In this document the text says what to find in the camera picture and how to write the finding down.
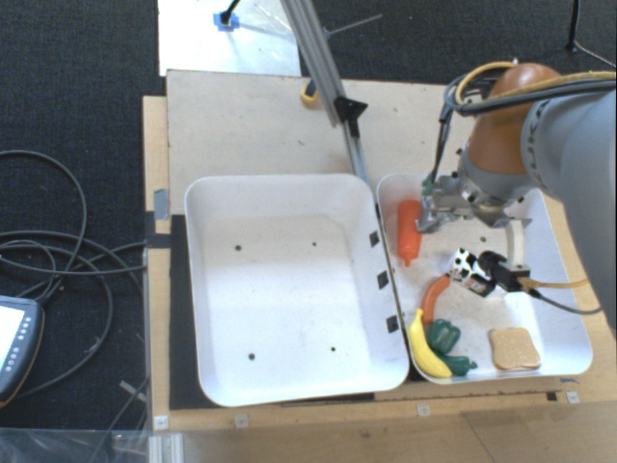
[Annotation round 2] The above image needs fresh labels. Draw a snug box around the white plastic tray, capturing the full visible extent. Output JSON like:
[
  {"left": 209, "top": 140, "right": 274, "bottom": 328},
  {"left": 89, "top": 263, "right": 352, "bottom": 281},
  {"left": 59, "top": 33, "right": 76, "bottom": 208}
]
[
  {"left": 184, "top": 173, "right": 412, "bottom": 408},
  {"left": 375, "top": 173, "right": 594, "bottom": 385}
]

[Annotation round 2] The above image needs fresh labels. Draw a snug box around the green chilli pepper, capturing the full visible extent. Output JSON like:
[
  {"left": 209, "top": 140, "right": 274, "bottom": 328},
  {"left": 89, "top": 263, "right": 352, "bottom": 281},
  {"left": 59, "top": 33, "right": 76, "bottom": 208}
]
[{"left": 436, "top": 351, "right": 479, "bottom": 376}]

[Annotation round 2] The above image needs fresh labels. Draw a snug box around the yellow banana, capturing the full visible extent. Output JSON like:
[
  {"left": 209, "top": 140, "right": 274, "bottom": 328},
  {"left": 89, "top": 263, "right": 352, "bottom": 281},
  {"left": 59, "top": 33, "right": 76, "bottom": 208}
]
[{"left": 408, "top": 308, "right": 454, "bottom": 380}]

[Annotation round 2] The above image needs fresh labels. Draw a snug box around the green bell pepper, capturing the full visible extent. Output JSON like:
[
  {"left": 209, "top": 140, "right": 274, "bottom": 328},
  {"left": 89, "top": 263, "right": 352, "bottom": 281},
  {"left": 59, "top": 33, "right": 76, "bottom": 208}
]
[{"left": 427, "top": 318, "right": 462, "bottom": 355}]

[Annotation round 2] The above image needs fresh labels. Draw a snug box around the orange sausage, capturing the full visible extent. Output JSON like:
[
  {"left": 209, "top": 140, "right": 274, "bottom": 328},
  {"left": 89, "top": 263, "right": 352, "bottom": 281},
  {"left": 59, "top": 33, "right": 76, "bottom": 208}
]
[{"left": 419, "top": 274, "right": 452, "bottom": 328}]

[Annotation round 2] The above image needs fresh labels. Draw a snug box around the black cylinder on white bracket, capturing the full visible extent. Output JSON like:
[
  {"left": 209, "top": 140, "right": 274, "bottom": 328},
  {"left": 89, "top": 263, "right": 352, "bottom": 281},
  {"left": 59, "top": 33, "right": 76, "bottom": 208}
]
[{"left": 476, "top": 218, "right": 532, "bottom": 294}]

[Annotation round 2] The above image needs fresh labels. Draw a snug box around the black and white carton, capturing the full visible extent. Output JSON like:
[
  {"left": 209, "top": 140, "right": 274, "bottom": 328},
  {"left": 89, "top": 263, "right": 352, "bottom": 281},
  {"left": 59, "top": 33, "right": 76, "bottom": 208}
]
[{"left": 443, "top": 247, "right": 497, "bottom": 299}]

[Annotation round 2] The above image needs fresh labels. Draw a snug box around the orange bottle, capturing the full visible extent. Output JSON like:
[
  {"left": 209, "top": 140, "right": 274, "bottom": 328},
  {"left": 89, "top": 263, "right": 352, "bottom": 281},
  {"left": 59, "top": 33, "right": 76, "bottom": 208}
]
[{"left": 396, "top": 199, "right": 424, "bottom": 267}]

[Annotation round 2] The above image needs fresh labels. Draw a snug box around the thin black rod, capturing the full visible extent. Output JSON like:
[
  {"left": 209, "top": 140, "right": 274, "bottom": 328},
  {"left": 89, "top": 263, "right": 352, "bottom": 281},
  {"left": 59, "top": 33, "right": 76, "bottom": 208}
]
[{"left": 373, "top": 203, "right": 412, "bottom": 357}]

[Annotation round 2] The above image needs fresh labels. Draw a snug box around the brown bread slice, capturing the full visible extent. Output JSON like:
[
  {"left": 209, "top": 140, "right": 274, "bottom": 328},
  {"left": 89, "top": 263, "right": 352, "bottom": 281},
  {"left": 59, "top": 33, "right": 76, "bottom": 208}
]
[{"left": 487, "top": 326, "right": 542, "bottom": 372}]

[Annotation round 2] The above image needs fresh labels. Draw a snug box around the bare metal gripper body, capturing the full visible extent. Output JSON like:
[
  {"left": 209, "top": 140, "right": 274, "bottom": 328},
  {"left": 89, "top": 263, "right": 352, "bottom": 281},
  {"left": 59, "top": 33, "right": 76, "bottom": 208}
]
[{"left": 421, "top": 173, "right": 532, "bottom": 229}]

